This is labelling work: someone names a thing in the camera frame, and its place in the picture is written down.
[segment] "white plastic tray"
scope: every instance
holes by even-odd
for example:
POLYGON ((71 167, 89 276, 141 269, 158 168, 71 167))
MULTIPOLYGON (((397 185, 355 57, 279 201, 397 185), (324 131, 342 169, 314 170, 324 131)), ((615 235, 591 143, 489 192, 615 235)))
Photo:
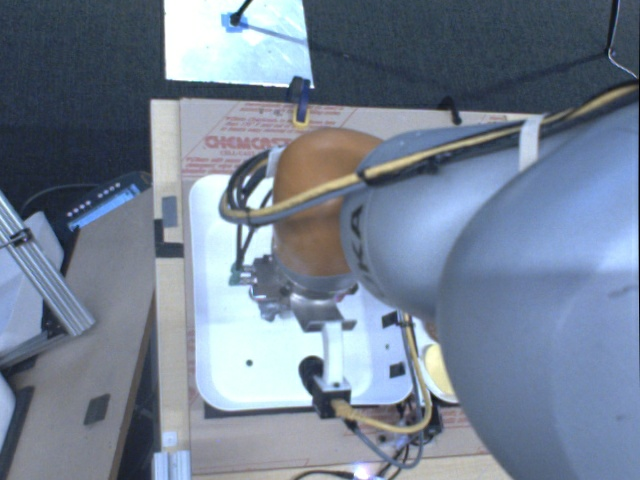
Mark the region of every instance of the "white plastic tray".
MULTIPOLYGON (((260 318, 247 286, 229 286, 235 259, 235 226, 218 214, 229 177, 200 179, 189 195, 196 331, 196 382, 203 399, 225 411, 306 407, 311 397, 298 375, 307 356, 322 357, 322 334, 304 333, 295 318, 260 318)), ((256 193, 260 200, 262 193, 256 193)), ((254 235, 245 263, 271 252, 271 228, 254 235)), ((392 404, 411 391, 407 374, 390 378, 389 368, 405 362, 401 330, 383 329, 381 318, 393 311, 360 288, 339 304, 354 330, 344 333, 344 371, 352 403, 392 404)), ((416 326, 419 347, 432 340, 416 326)))

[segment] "dark floor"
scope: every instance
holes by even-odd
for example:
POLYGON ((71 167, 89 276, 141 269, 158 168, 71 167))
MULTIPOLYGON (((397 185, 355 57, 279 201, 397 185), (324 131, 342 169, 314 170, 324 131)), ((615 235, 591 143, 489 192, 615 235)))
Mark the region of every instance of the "dark floor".
MULTIPOLYGON (((435 108, 451 96, 462 110, 543 112, 630 79, 603 54, 612 0, 303 2, 315 103, 435 108)), ((636 73, 639 6, 621 0, 615 40, 636 73)), ((0 0, 0 30, 0 189, 16 207, 56 185, 149 171, 153 98, 285 97, 165 80, 163 0, 0 0)), ((29 210, 55 218, 77 196, 29 210)), ((130 478, 144 478, 137 465, 151 442, 147 382, 125 453, 130 478)))

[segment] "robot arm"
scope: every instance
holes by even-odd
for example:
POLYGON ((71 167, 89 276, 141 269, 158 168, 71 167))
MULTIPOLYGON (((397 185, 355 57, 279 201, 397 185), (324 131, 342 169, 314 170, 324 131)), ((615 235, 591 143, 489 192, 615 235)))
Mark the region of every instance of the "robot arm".
MULTIPOLYGON (((638 85, 547 116, 539 160, 522 173, 519 132, 402 135, 362 161, 354 155, 353 172, 330 181, 298 172, 270 208, 242 208, 227 191, 221 214, 280 226, 274 255, 287 250, 280 270, 298 295, 330 298, 357 281, 425 322, 471 423, 513 476, 634 477, 638 85), (293 215, 298 237, 287 249, 293 215), (312 265, 320 255, 307 261, 295 245, 316 226, 334 244, 339 237, 340 268, 323 271, 312 265)), ((288 169, 278 165, 276 187, 288 169)))

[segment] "wooden board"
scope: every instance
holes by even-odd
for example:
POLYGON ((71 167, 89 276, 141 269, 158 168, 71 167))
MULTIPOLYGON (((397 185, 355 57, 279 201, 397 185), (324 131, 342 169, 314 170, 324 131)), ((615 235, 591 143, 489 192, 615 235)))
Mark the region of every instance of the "wooden board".
MULTIPOLYGON (((185 246, 188 245, 189 226, 185 222, 184 204, 189 187, 202 175, 209 172, 224 172, 225 165, 231 163, 227 161, 228 158, 234 158, 236 163, 241 159, 237 153, 233 153, 233 147, 230 147, 233 141, 223 144, 224 141, 220 140, 223 130, 218 133, 212 131, 212 122, 215 122, 218 128, 235 126, 236 136, 238 130, 241 135, 248 132, 249 139, 241 141, 243 145, 246 145, 245 142, 251 144, 251 133, 259 133, 259 138, 263 142, 270 134, 287 135, 290 140, 300 133, 299 131, 289 133, 286 128, 288 126, 286 116, 280 117, 287 112, 290 113, 290 108, 286 104, 211 100, 189 100, 186 103, 193 103, 192 107, 200 106, 206 111, 201 114, 196 111, 196 119, 189 119, 189 123, 185 123, 185 113, 180 111, 181 103, 179 102, 155 101, 151 107, 154 179, 160 177, 160 183, 156 183, 155 186, 156 218, 162 218, 163 198, 177 198, 178 207, 183 211, 178 226, 165 229, 165 239, 171 236, 171 240, 184 243, 185 246), (256 119, 257 115, 263 116, 264 119, 262 121, 259 118, 256 119), (242 123, 240 123, 242 119, 251 123, 253 131, 246 126, 245 130, 242 130, 242 123), (195 139, 188 144, 184 143, 185 124, 196 128, 193 134, 195 139), (207 137, 217 137, 219 140, 211 139, 207 143, 207 137), (207 151, 207 145, 213 145, 213 148, 209 148, 213 151, 207 151)), ((366 130, 363 131, 369 133, 375 131, 372 128, 385 130, 386 126, 387 135, 384 138, 412 129, 451 125, 450 116, 446 112, 390 109, 345 110, 336 107, 314 107, 312 112, 314 110, 317 115, 322 116, 323 124, 330 124, 324 122, 327 119, 335 121, 340 116, 346 116, 349 127, 355 129, 365 127, 366 130)), ((464 113, 463 118, 465 117, 468 121, 478 123, 506 121, 522 116, 464 113)), ((162 284, 158 286, 159 354, 165 356, 164 360, 160 360, 161 428, 163 433, 169 433, 169 437, 174 434, 178 436, 177 443, 173 440, 170 441, 170 446, 165 443, 163 450, 169 452, 177 449, 191 450, 192 472, 195 478, 285 479, 302 471, 299 469, 301 467, 336 466, 358 459, 369 461, 376 459, 357 438, 345 431, 341 422, 320 421, 311 413, 205 419, 204 404, 193 378, 194 332, 190 290, 183 291, 182 300, 178 300, 180 298, 178 292, 190 285, 190 265, 188 261, 185 264, 182 258, 159 259, 157 271, 158 283, 168 283, 165 286, 162 284), (180 274, 180 268, 184 269, 185 275, 180 274)), ((465 453, 480 455, 464 459, 452 457, 428 459, 418 468, 404 475, 407 478, 422 478, 427 475, 433 478, 445 478, 453 474, 456 477, 465 478, 463 471, 466 470, 488 471, 490 476, 487 478, 508 478, 493 458, 486 455, 486 450, 468 423, 459 425, 457 429, 455 424, 452 425, 446 438, 441 439, 439 443, 440 447, 438 447, 438 441, 427 447, 425 455, 427 457, 456 455, 460 452, 459 450, 456 452, 455 447, 460 446, 461 443, 462 449, 466 450, 465 453)))
POLYGON ((151 330, 151 191, 83 228, 66 278, 97 323, 10 379, 35 392, 9 480, 117 477, 151 330), (105 419, 84 425, 107 394, 105 419))

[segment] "metal plate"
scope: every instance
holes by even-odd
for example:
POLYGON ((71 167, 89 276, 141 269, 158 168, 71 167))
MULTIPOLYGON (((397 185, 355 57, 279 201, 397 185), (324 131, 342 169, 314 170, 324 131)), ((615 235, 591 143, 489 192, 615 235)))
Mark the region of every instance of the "metal plate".
POLYGON ((313 86, 302 0, 254 0, 229 26, 243 2, 165 0, 167 79, 287 87, 300 76, 313 86))

